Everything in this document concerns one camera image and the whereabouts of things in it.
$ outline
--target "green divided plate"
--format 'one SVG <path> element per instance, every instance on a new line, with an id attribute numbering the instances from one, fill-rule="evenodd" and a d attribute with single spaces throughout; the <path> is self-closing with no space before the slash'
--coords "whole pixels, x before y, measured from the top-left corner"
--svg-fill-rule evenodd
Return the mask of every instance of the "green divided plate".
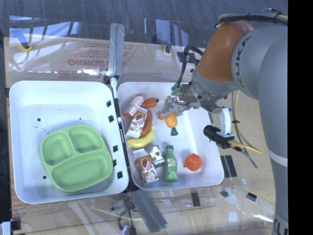
<path id="1" fill-rule="evenodd" d="M 48 134 L 40 152 L 54 186 L 65 192 L 94 186 L 113 171 L 107 145 L 89 125 L 74 125 Z"/>

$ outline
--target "toy food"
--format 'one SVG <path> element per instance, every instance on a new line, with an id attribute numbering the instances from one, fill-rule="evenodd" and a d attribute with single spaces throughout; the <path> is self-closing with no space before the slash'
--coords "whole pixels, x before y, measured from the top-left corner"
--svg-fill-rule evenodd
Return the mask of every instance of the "toy food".
<path id="1" fill-rule="evenodd" d="M 139 107 L 132 118 L 132 122 L 128 128 L 128 131 L 126 132 L 126 136 L 135 139 L 140 137 L 147 119 L 147 112 L 147 109 Z"/>
<path id="2" fill-rule="evenodd" d="M 149 99 L 143 101 L 141 107 L 146 108 L 146 109 L 156 107 L 158 101 L 159 101 L 159 100 L 156 99 L 156 98 L 149 98 Z"/>
<path id="3" fill-rule="evenodd" d="M 177 180 L 177 160 L 174 156 L 174 147 L 168 145 L 166 146 L 165 181 L 176 182 Z"/>
<path id="4" fill-rule="evenodd" d="M 177 118 L 176 118 L 175 112 L 173 112 L 173 113 L 171 113 L 165 117 L 165 123 L 168 127 L 170 127 L 172 129 L 171 136 L 178 135 L 178 132 L 175 128 L 177 125 Z"/>
<path id="5" fill-rule="evenodd" d="M 200 156 L 195 153 L 189 155 L 184 161 L 184 166 L 191 171 L 199 170 L 202 166 Z"/>
<path id="6" fill-rule="evenodd" d="M 155 138 L 154 134 L 154 126 L 151 126 L 150 131 L 139 139 L 129 139 L 126 143 L 132 148 L 143 148 L 146 145 L 150 144 L 152 140 Z"/>
<path id="7" fill-rule="evenodd" d="M 141 136 L 146 135 L 148 131 L 150 131 L 151 126 L 152 126 L 152 120 L 153 120 L 152 112 L 150 110 L 147 110 L 147 118 L 145 121 L 145 125 L 142 128 Z"/>
<path id="8" fill-rule="evenodd" d="M 143 185 L 159 180 L 150 155 L 139 157 L 134 163 Z"/>
<path id="9" fill-rule="evenodd" d="M 149 147 L 146 152 L 151 156 L 155 168 L 164 165 L 165 159 L 158 145 Z"/>
<path id="10" fill-rule="evenodd" d="M 122 115 L 124 117 L 132 117 L 136 111 L 139 109 L 139 107 L 142 105 L 144 101 L 144 97 L 142 95 L 135 96 L 131 99 L 131 101 L 128 103 L 128 105 L 125 107 L 125 109 L 122 112 Z"/>
<path id="11" fill-rule="evenodd" d="M 162 113 L 160 113 L 160 114 L 157 116 L 157 118 L 160 119 L 160 120 L 165 120 L 165 117 L 162 116 Z"/>

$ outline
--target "toy orange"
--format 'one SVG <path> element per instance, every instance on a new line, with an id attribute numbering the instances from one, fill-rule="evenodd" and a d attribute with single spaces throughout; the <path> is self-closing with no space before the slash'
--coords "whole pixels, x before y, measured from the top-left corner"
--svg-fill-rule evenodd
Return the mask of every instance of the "toy orange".
<path id="1" fill-rule="evenodd" d="M 184 166 L 192 171 L 199 170 L 201 165 L 201 158 L 195 153 L 189 155 L 184 161 Z"/>

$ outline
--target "yellow cable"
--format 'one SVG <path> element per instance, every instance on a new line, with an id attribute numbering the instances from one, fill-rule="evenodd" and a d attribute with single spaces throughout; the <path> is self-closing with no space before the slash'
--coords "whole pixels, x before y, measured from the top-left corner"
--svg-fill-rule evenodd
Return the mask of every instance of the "yellow cable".
<path id="1" fill-rule="evenodd" d="M 238 101 L 238 96 L 239 96 L 239 91 L 236 91 L 236 96 L 235 96 L 235 102 L 234 102 L 234 115 L 235 115 L 235 120 L 237 120 L 237 101 Z M 243 134 L 240 131 L 239 125 L 238 123 L 235 123 L 238 133 L 240 135 L 240 137 L 245 141 L 245 143 L 248 145 L 247 147 L 249 147 L 249 150 L 253 149 L 254 151 L 258 151 L 257 153 L 262 154 L 262 151 L 259 151 L 257 148 L 255 148 L 252 144 L 250 144 L 245 137 L 243 136 Z"/>
<path id="2" fill-rule="evenodd" d="M 228 143 L 232 146 L 232 147 L 242 147 L 242 148 L 246 148 L 246 149 L 249 149 L 251 151 L 254 151 L 256 153 L 259 153 L 259 154 L 263 154 L 262 151 L 259 151 L 258 149 L 255 149 L 255 148 L 252 148 L 250 146 L 247 146 L 247 145 L 243 145 L 239 142 L 236 142 L 234 140 L 229 140 Z"/>
<path id="3" fill-rule="evenodd" d="M 276 16 L 276 17 L 279 17 L 279 18 L 284 18 L 284 19 L 288 19 L 288 16 L 285 16 L 285 15 L 277 15 L 277 14 L 270 14 L 271 16 Z"/>
<path id="4" fill-rule="evenodd" d="M 220 15 L 220 16 L 217 18 L 217 20 L 219 20 L 219 19 L 222 18 L 222 17 L 228 16 L 228 15 L 233 15 L 233 14 L 232 14 L 232 13 L 222 14 L 222 15 Z"/>

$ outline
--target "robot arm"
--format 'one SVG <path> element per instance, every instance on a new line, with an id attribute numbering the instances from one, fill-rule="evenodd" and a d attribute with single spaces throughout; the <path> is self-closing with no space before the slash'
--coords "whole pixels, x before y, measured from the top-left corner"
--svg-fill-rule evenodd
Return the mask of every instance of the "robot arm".
<path id="1" fill-rule="evenodd" d="M 232 140 L 234 136 L 225 130 L 229 122 L 229 109 L 219 107 L 217 101 L 235 90 L 241 90 L 259 100 L 261 121 L 275 181 L 276 206 L 272 234 L 287 235 L 288 18 L 280 15 L 264 17 L 272 18 L 272 22 L 276 24 L 254 29 L 242 21 L 240 16 L 226 15 L 226 20 L 212 36 L 193 71 L 192 80 L 188 84 L 179 82 L 172 88 L 174 97 L 167 97 L 162 114 L 166 116 L 175 112 L 179 116 L 185 110 L 199 107 L 209 113 L 219 113 L 221 119 L 224 119 L 222 129 L 208 125 L 204 134 L 220 147 L 229 148 L 228 140 Z"/>

